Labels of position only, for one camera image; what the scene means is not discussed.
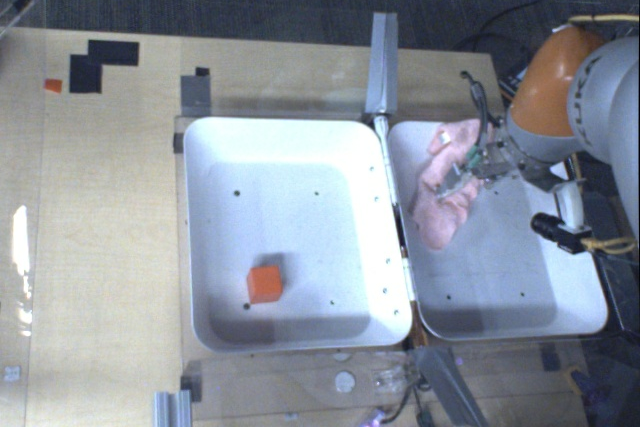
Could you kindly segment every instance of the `pink towel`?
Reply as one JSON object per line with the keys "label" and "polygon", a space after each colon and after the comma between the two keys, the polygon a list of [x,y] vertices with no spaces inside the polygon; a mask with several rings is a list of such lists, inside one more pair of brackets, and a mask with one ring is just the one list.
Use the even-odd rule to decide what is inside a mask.
{"label": "pink towel", "polygon": [[430,249],[445,247],[455,232],[467,220],[471,203],[482,182],[475,177],[459,191],[438,200],[436,189],[453,163],[462,164],[466,153],[478,136],[477,119],[446,123],[438,127],[429,144],[433,156],[418,180],[418,194],[413,208],[413,220],[418,225],[422,242]]}

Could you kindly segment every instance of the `wooden table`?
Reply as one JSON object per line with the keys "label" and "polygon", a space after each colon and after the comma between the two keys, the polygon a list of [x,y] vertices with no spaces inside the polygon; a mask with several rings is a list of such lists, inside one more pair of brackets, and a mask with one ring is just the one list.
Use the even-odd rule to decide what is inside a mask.
{"label": "wooden table", "polygon": [[[37,30],[16,34],[42,38]],[[369,49],[58,30],[44,38],[46,75],[65,87],[46,93],[26,423],[151,425],[154,392],[177,391],[183,370],[172,148],[180,75],[210,68],[213,105],[223,109],[332,102],[357,109]],[[86,54],[89,39],[139,42],[139,66],[104,66],[102,94],[69,94],[69,56]],[[499,112],[488,56],[413,50],[399,53],[401,109],[432,120],[474,116],[463,69],[487,85]],[[583,364],[577,344],[559,353],[563,364]],[[586,425],[580,398],[560,372],[543,371],[536,346],[460,347],[459,354],[496,425]],[[449,425],[432,393],[427,401],[437,425]],[[365,412],[195,425],[350,426]],[[415,425],[414,407],[395,425]]]}

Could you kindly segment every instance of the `white tray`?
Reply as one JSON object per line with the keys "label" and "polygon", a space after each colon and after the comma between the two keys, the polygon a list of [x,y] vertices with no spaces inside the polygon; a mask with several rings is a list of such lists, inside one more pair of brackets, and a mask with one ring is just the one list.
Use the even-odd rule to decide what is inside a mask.
{"label": "white tray", "polygon": [[430,251],[409,212],[427,146],[440,123],[403,122],[389,146],[422,320],[449,340],[589,334],[607,320],[589,253],[570,255],[535,235],[537,212],[556,214],[553,196],[516,173],[482,190],[452,242]]}
{"label": "white tray", "polygon": [[[218,352],[393,345],[411,325],[377,136],[348,121],[203,118],[184,139],[193,327]],[[248,309],[246,276],[284,293]]]}

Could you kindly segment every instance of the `yellow cable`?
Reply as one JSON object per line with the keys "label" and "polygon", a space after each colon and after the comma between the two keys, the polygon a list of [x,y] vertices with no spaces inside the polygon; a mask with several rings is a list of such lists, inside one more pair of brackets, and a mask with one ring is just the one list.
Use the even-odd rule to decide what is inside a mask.
{"label": "yellow cable", "polygon": [[569,23],[602,23],[628,22],[640,23],[640,16],[630,14],[576,15],[569,18]]}
{"label": "yellow cable", "polygon": [[633,237],[619,237],[609,240],[598,240],[593,237],[581,239],[580,242],[587,251],[600,250],[609,255],[623,255],[633,249],[638,244]]}

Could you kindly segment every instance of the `pink cloth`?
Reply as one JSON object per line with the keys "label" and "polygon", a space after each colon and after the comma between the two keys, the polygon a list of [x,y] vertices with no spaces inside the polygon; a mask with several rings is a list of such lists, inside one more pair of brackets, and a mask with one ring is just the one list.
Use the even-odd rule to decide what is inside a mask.
{"label": "pink cloth", "polygon": [[[482,182],[476,177],[459,191],[438,200],[436,189],[444,180],[453,163],[462,164],[465,155],[478,136],[480,122],[477,119],[447,123],[438,127],[429,144],[431,162],[420,175],[418,193],[413,207],[413,220],[418,225],[422,242],[430,249],[445,247],[455,232],[467,220],[471,203],[478,195]],[[448,134],[450,142],[441,140]]]}

